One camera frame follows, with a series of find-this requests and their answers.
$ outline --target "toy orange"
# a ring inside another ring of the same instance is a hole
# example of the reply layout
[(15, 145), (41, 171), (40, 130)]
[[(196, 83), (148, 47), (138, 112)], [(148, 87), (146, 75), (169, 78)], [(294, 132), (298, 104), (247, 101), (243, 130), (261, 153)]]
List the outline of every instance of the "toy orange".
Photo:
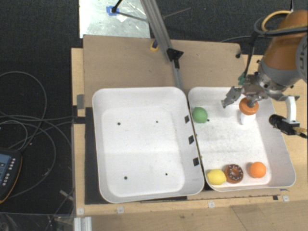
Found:
[(250, 166), (250, 174), (255, 178), (262, 178), (266, 174), (266, 167), (261, 162), (255, 162)]

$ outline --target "donut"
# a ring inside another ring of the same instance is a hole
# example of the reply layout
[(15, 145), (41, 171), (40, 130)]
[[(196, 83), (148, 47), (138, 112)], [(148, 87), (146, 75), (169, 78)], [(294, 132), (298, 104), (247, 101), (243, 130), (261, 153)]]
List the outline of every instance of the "donut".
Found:
[(225, 175), (227, 178), (227, 182), (233, 184), (239, 183), (244, 177), (242, 168), (237, 164), (227, 165), (225, 168)]

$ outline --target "yellow cable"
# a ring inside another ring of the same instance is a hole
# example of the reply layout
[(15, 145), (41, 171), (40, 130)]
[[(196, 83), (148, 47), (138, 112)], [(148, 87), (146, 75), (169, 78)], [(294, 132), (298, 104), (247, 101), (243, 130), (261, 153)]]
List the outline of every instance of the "yellow cable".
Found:
[(265, 27), (265, 24), (266, 24), (267, 21), (269, 21), (269, 19), (271, 19), (271, 18), (273, 18), (274, 16), (279, 15), (279, 14), (289, 14), (289, 13), (291, 13), (291, 11), (289, 11), (289, 10), (279, 10), (279, 11), (275, 11), (275, 12), (269, 14), (269, 15), (263, 20), (263, 22), (262, 22), (262, 24), (261, 24), (262, 31), (263, 31), (263, 32), (267, 32), (267, 31), (268, 31), (268, 30), (266, 29), (266, 27)]

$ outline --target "white cylinder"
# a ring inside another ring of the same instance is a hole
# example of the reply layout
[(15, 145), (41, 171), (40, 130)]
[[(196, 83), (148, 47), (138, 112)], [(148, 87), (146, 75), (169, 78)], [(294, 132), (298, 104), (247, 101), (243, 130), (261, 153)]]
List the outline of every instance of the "white cylinder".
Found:
[(240, 115), (240, 121), (241, 121), (241, 124), (242, 125), (246, 125), (246, 124), (250, 124), (252, 123), (256, 118), (256, 114), (253, 114), (253, 115), (245, 115), (241, 112), (241, 115)]

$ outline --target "black hole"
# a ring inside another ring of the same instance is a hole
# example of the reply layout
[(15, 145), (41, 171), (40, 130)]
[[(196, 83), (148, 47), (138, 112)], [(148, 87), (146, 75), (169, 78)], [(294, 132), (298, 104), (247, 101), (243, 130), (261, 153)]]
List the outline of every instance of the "black hole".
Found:
[(188, 123), (189, 122), (189, 116), (185, 116), (185, 123)]
[(193, 165), (194, 165), (194, 166), (199, 165), (199, 158), (198, 158), (198, 157), (196, 157), (196, 158), (193, 159)]
[(194, 142), (193, 135), (188, 138), (188, 141), (189, 141), (189, 144), (192, 144)]

